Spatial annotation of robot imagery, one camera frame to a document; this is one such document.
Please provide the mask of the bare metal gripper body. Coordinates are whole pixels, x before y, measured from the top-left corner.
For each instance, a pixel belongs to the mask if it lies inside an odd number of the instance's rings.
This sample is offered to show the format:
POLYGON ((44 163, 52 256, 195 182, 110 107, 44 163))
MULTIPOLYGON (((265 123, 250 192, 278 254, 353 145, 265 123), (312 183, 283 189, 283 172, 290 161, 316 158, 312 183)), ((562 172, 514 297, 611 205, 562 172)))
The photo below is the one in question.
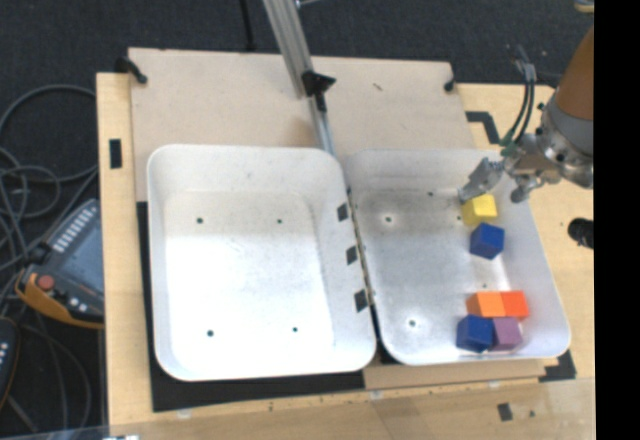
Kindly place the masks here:
POLYGON ((556 184, 562 180, 579 187, 594 184, 593 158, 558 132, 539 129, 502 149, 504 168, 516 180, 556 184))

